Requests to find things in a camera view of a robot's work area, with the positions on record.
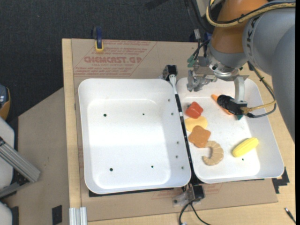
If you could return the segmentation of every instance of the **blue and yellow clamp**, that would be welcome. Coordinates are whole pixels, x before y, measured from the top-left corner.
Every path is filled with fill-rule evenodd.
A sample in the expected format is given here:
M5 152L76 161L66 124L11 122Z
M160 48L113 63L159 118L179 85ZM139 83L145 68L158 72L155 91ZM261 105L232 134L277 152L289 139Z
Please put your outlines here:
M104 50L104 45L102 41L102 28L96 26L93 28L92 36L95 39L95 49L97 52L102 52Z

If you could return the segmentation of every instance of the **white tray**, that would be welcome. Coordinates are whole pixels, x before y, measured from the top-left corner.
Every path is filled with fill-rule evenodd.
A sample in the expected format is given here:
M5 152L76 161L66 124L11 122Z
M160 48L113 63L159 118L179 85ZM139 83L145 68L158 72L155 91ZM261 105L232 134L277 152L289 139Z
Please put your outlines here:
M282 175L284 164L267 116L248 118L243 116L237 120L235 116L225 113L211 98L212 94L225 94L234 97L234 83L218 80L211 82L198 92L187 90L187 78L177 82L183 112L189 104L196 101L203 109L202 116L208 121L207 130L211 132L209 141L216 141L224 150L223 160L213 166L206 165L202 156L209 156L209 148L197 148L190 145L195 174L205 183L217 183L237 180L275 178ZM247 79L245 81L245 100L248 107L263 104L257 85ZM265 113L259 109L253 114ZM256 137L259 145L242 157L232 155L233 148L246 138Z
M78 95L90 191L109 194L188 184L191 169L170 83L87 79Z

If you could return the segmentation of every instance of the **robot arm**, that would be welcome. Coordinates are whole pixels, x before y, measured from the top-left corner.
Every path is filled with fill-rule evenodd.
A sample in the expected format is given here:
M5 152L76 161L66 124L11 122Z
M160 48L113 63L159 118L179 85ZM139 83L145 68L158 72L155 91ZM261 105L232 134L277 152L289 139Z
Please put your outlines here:
M206 56L189 71L187 89L198 91L217 79L235 82L235 98L219 97L223 107L241 115L247 107L239 70L247 62L271 75L274 95L294 140L295 0L225 0Z

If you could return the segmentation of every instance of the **black pen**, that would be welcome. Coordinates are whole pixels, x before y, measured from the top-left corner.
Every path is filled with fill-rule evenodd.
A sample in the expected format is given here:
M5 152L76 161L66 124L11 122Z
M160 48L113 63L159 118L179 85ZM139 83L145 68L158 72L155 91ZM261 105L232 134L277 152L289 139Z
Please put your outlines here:
M286 211L287 215L289 215L290 218L294 221L294 223L296 223L296 220L295 220L294 217L292 216L291 212L290 212L287 208L285 208L285 211Z

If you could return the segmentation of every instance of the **wooden edge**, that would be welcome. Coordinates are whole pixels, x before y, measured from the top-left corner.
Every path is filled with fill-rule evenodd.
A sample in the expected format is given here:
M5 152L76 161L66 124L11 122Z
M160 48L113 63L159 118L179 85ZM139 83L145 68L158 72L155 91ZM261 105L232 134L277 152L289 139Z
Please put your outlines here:
M62 39L62 62L63 62L65 112L66 112L69 202L70 202L70 208L80 208L81 192L80 192L71 39L66 39L66 38Z

